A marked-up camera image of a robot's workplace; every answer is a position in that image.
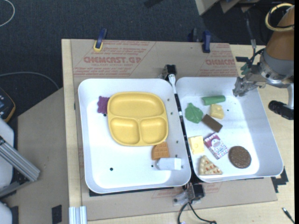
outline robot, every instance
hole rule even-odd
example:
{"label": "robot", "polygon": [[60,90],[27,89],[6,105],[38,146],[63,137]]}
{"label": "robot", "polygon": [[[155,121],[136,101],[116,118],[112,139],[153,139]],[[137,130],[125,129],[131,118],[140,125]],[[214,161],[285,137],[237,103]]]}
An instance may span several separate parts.
{"label": "robot", "polygon": [[[271,14],[280,7],[288,7],[286,14],[277,26],[270,23]],[[273,7],[265,18],[267,28],[273,34],[264,49],[255,52],[241,68],[244,77],[238,77],[233,94],[244,96],[257,87],[264,88],[266,84],[288,90],[288,104],[271,101],[269,109],[282,117],[294,120],[294,20],[295,6],[282,3]],[[260,54],[260,61],[254,65],[255,56]]]}

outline chocolate cookie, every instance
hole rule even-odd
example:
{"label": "chocolate cookie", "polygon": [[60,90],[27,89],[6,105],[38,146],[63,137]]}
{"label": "chocolate cookie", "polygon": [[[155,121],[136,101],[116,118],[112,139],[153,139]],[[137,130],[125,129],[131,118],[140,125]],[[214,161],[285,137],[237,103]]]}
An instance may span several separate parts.
{"label": "chocolate cookie", "polygon": [[241,146],[230,148],[228,158],[236,168],[247,168],[251,164],[250,153]]}

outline white tray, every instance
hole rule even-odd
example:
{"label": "white tray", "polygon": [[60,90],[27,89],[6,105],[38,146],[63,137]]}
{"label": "white tray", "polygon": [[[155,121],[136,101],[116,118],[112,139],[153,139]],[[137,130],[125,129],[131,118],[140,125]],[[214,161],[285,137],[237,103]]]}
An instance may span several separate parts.
{"label": "white tray", "polygon": [[[184,77],[176,83],[187,137],[206,137],[214,132],[203,122],[195,124],[185,118],[187,104],[193,103],[204,114],[209,114],[210,106],[204,106],[202,97],[224,95],[226,101],[219,103],[223,107],[224,118],[216,119],[223,127],[217,134],[228,148],[243,146],[252,158],[248,168],[239,169],[230,163],[228,154],[217,160],[206,147],[203,154],[194,155],[191,151],[194,171],[205,182],[277,176],[283,171],[283,162],[258,91],[253,90],[244,97],[236,98],[232,93],[235,81],[235,77]],[[199,175],[202,155],[214,162],[223,174]]]}
{"label": "white tray", "polygon": [[[182,159],[181,170],[158,170],[151,159],[152,146],[129,147],[116,143],[107,116],[97,113],[99,96],[143,91],[158,95],[165,104],[170,157]],[[171,85],[162,79],[87,79],[78,88],[83,135],[85,181],[100,193],[183,186],[191,168]]]}

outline blue clamp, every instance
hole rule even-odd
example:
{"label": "blue clamp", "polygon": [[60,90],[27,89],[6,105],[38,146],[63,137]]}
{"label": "blue clamp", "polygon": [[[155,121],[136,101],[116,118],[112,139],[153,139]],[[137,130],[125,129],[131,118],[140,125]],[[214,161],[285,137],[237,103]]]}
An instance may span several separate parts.
{"label": "blue clamp", "polygon": [[93,46],[93,50],[96,52],[100,52],[102,50],[103,47],[103,39],[106,38],[107,35],[107,29],[106,28],[102,28],[98,37],[98,40],[94,43]]}
{"label": "blue clamp", "polygon": [[211,40],[211,34],[208,30],[204,31],[202,33],[202,52],[203,53],[210,53],[210,40]]}

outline table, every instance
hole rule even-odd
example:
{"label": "table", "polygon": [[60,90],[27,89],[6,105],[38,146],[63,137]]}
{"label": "table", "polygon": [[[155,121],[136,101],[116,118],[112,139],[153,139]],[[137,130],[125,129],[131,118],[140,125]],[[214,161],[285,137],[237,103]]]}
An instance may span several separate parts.
{"label": "table", "polygon": [[[246,45],[231,45],[234,56],[252,55],[252,49]],[[79,207],[82,205],[81,186],[79,176],[78,147],[77,147],[77,130],[76,130],[76,114],[74,110],[74,84],[72,73],[72,54],[71,40],[62,40],[62,56],[63,56],[63,74],[64,74],[64,108],[65,108],[65,127],[66,127],[66,148],[67,148],[67,170],[69,184],[69,204],[71,207]],[[267,86],[259,90],[264,107],[275,99],[287,103],[287,92],[277,88]],[[285,170],[289,178],[289,182],[285,186],[279,186],[277,193],[278,201],[270,203],[256,203],[237,205],[221,208],[211,208],[199,210],[198,214],[204,219],[216,220],[217,223],[288,223],[290,220],[282,211],[285,207],[294,218],[294,122],[286,120],[266,108],[271,128],[277,141]],[[90,221],[92,224],[111,224],[111,223],[176,223],[177,212],[168,212],[163,214],[153,214],[136,217],[124,217],[118,219],[106,219]],[[193,213],[185,211],[181,220],[186,223],[198,222]]]}

